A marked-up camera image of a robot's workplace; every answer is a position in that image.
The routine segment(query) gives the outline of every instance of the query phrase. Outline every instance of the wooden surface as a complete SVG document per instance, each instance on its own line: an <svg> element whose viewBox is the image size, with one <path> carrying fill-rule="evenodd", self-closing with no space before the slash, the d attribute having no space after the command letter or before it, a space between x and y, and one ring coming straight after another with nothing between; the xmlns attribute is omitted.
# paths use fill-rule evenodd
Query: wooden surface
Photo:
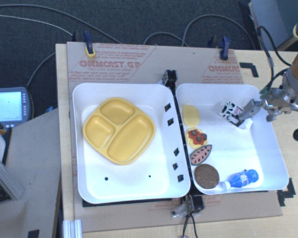
<svg viewBox="0 0 298 238"><path fill-rule="evenodd" d="M73 179L71 158L71 136L69 119L69 94L67 80L67 54L66 45L57 44L57 74L60 115L60 138L61 138L61 161L62 161L62 190L64 219L75 218L73 204ZM263 51L235 51L238 62L251 62L258 71L259 77L252 77L250 69L241 68L241 75L245 84L251 84L262 89L270 79L270 69ZM280 52L288 62L292 62L296 56L293 52ZM271 53L275 63L275 73L287 66L281 63L274 53ZM275 80L273 86L278 86L281 78ZM293 132L298 128L298 113L280 115L273 121L276 138L283 154L289 177L292 178L296 190L294 198L285 200L282 207L283 215L280 217L221 221L213 223L198 223L197 234L199 237L261 237L261 238L298 238L298 142L293 140ZM175 237L182 234L182 225L152 227L141 229L128 229L117 231L105 231L84 233L84 238L152 238L152 237ZM194 237L193 225L189 222L186 236Z"/></svg>

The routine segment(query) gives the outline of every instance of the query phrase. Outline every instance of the yellow plate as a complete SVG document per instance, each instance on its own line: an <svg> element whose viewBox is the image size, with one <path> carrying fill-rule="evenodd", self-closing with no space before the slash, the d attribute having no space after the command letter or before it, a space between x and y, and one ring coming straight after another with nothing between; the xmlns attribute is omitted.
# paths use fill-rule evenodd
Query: yellow plate
<svg viewBox="0 0 298 238"><path fill-rule="evenodd" d="M88 117L83 133L88 143L105 158L126 165L149 146L155 125L132 103L122 98L111 98Z"/></svg>

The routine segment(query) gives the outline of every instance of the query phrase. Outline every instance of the blue bottle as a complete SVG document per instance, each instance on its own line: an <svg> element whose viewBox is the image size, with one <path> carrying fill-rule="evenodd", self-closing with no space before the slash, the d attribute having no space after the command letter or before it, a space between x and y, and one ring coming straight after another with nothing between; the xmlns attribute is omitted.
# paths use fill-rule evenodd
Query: blue bottle
<svg viewBox="0 0 298 238"><path fill-rule="evenodd" d="M242 188L251 182L258 181L258 173L253 170L244 170L243 172L239 172L237 174L234 174L230 180L223 182L223 188L224 189L230 189L231 187L235 188Z"/></svg>

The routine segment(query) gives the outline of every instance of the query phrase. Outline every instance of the blue clamp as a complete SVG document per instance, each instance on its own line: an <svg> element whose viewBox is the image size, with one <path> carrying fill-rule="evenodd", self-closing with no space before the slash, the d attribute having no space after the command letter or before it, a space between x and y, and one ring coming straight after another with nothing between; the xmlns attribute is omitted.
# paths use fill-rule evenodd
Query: blue clamp
<svg viewBox="0 0 298 238"><path fill-rule="evenodd" d="M221 47L223 48L222 51L220 51L220 59L221 60L227 60L228 59L228 47L229 47L230 39L229 37L223 37L221 40Z"/></svg>
<svg viewBox="0 0 298 238"><path fill-rule="evenodd" d="M95 49L93 47L93 42L88 31L84 31L84 38L86 42L85 51L89 58L93 58L96 55Z"/></svg>

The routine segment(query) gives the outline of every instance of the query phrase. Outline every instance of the brown round object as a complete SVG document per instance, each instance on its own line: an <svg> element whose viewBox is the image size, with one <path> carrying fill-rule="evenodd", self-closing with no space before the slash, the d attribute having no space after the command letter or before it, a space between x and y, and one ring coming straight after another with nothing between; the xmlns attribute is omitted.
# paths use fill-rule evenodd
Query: brown round object
<svg viewBox="0 0 298 238"><path fill-rule="evenodd" d="M202 188L210 189L219 184L219 172L209 164L201 164L194 170L194 177Z"/></svg>

